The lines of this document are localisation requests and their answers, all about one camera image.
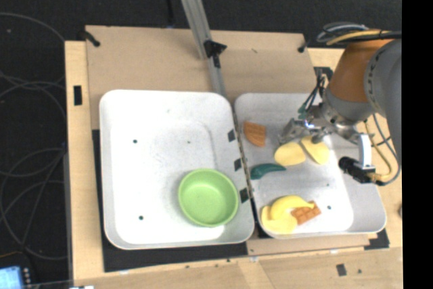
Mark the orange waffle biscuit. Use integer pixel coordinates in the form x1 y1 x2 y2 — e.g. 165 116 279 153
243 120 267 148

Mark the brown square biscuit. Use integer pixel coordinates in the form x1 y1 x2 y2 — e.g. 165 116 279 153
290 200 322 226

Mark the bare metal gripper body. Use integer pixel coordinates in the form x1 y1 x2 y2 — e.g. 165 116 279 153
283 104 361 145

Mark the brown cardboard board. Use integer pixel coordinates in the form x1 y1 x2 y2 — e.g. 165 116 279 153
84 24 380 257

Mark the green bowl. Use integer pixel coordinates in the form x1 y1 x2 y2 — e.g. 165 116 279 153
177 168 240 228

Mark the white plastic tray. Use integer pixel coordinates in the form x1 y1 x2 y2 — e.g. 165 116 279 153
98 89 256 250
233 92 388 240

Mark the yellow toy potato slice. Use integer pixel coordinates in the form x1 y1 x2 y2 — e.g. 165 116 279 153
300 135 330 166
273 141 307 167

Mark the black cylinder on white bracket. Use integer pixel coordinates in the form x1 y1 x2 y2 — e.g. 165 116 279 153
338 133 377 184

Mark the dark green toy pepper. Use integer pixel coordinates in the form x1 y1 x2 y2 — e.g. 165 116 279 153
250 162 288 181

